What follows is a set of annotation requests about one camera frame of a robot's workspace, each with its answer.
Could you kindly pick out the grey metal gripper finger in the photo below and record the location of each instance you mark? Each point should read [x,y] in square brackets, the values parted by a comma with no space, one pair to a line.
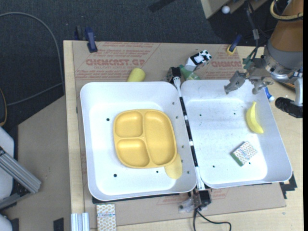
[235,82]
[259,85]

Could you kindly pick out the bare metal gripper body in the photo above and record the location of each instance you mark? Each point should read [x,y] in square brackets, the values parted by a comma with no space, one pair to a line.
[261,70]

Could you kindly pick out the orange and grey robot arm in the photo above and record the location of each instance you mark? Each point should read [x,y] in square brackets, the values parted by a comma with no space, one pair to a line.
[286,35]

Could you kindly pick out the blue and white bottle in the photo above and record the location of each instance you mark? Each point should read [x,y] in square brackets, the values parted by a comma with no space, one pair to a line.
[269,95]

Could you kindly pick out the yellow banana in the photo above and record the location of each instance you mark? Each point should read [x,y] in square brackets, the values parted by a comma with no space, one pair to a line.
[253,119]

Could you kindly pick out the black and white carton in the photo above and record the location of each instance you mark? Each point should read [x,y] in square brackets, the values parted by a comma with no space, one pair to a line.
[198,59]

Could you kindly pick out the green bottle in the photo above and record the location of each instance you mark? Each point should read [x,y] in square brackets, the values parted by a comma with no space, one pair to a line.
[188,73]

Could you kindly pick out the white plastic tray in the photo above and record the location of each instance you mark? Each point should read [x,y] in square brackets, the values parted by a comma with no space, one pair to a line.
[216,133]
[101,138]

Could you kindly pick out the thin black and white rod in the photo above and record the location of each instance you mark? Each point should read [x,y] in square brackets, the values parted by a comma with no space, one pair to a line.
[188,124]

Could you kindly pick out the yellow patterned packet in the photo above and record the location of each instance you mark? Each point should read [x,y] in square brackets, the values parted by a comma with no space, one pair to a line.
[106,216]
[244,153]

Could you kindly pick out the white ball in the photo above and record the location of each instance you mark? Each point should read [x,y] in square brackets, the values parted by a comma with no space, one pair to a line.
[226,9]

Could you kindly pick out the yellow divided plate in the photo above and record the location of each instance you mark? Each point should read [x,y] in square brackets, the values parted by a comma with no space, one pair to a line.
[154,136]

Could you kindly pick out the yellow cylinder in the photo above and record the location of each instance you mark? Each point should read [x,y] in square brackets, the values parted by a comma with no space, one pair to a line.
[175,171]
[136,75]

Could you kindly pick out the brown cardboard board, red print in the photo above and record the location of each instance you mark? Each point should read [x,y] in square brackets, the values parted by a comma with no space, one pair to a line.
[113,64]

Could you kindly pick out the black cylinder on white bracket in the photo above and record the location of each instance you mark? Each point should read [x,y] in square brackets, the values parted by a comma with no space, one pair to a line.
[288,107]

